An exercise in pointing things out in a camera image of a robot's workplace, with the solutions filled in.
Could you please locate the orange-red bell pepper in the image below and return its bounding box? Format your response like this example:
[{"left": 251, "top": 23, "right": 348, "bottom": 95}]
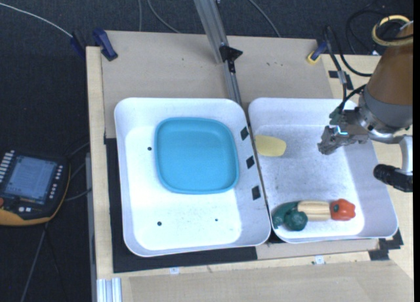
[{"left": 329, "top": 198, "right": 357, "bottom": 222}]

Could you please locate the pale yellow flat toy food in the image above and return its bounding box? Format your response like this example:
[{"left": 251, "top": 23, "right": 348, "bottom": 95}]
[{"left": 255, "top": 134, "right": 287, "bottom": 158}]

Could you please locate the pale yellow corn cob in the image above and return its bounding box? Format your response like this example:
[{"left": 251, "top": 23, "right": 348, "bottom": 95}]
[{"left": 297, "top": 199, "right": 331, "bottom": 223}]

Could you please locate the brown cardboard board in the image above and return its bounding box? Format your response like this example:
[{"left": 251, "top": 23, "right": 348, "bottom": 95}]
[{"left": 99, "top": 30, "right": 381, "bottom": 261}]

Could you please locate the white plastic tray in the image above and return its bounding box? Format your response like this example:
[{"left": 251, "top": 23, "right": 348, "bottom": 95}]
[
  {"left": 247, "top": 97, "right": 400, "bottom": 244},
  {"left": 113, "top": 97, "right": 272, "bottom": 258}
]

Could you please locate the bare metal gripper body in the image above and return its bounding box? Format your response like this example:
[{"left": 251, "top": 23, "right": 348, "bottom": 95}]
[{"left": 331, "top": 108, "right": 406, "bottom": 146}]

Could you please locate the black cylinder on white bracket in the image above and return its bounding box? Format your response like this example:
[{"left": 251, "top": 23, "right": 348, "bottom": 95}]
[{"left": 373, "top": 134, "right": 414, "bottom": 193}]

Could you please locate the blue plate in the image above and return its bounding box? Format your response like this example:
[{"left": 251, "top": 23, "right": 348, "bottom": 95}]
[{"left": 154, "top": 116, "right": 240, "bottom": 196}]

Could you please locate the dark green broccoli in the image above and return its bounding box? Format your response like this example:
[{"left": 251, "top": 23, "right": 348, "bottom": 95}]
[{"left": 271, "top": 201, "right": 309, "bottom": 232}]

